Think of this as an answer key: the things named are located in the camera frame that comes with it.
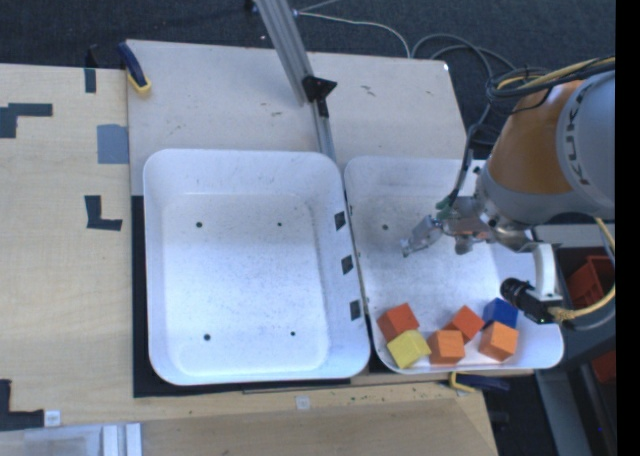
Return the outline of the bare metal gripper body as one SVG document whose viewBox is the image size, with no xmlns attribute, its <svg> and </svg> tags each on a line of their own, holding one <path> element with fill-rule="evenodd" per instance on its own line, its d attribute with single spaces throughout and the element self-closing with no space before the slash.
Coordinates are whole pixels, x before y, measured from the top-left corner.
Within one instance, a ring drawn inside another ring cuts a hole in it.
<svg viewBox="0 0 640 456">
<path fill-rule="evenodd" d="M 501 214 L 490 200 L 477 196 L 449 197 L 438 203 L 438 220 L 445 235 L 486 232 L 487 244 L 500 244 L 513 252 L 533 252 L 538 243 L 532 239 L 530 226 Z"/>
</svg>

